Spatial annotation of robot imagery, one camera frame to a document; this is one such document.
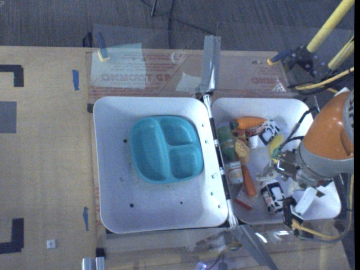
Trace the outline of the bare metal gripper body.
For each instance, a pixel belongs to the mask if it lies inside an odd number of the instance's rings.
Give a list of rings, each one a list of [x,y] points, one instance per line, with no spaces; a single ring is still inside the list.
[[[318,186],[315,172],[304,163],[297,150],[280,153],[276,170],[282,176],[297,182],[299,186]]]

